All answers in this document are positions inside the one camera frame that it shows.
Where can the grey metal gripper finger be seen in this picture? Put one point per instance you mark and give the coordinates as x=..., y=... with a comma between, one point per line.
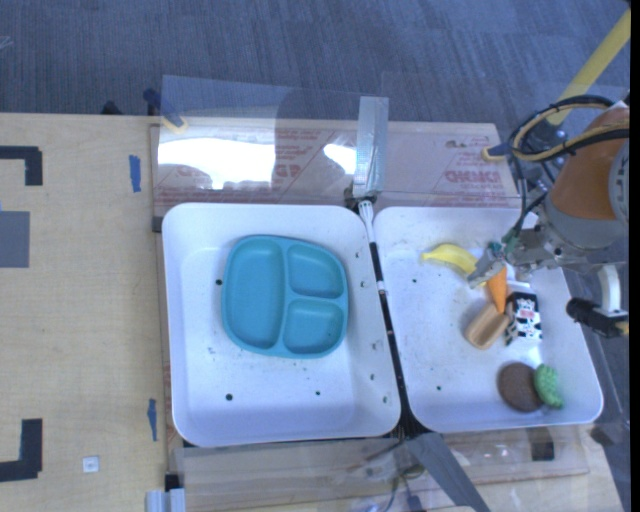
x=521, y=274
x=484, y=270

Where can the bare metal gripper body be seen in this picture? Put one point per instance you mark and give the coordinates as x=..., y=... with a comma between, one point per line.
x=537, y=252

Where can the orange carrot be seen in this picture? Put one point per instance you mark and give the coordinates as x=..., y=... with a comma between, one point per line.
x=498, y=292

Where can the yellow banana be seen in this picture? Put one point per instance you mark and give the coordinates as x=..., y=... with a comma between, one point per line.
x=450, y=255

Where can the cow print milk carton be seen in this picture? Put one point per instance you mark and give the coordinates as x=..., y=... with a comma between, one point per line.
x=525, y=320

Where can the tan bread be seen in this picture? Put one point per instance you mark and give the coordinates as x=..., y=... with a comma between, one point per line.
x=485, y=327

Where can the white plastic tray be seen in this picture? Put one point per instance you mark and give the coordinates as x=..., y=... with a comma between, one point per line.
x=440, y=350
x=280, y=400

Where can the brown biscuit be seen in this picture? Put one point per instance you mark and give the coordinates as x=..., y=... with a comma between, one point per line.
x=519, y=387

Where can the brown cardboard board red print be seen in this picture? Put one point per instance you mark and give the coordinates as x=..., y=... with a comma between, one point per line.
x=430, y=170

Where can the green broccoli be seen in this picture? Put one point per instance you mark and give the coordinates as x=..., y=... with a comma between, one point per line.
x=548, y=386

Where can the blue divided plate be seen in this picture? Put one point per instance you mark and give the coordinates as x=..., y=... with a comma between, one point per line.
x=260, y=295

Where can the black cylinder on white bracket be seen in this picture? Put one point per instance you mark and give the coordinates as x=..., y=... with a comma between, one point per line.
x=595, y=315

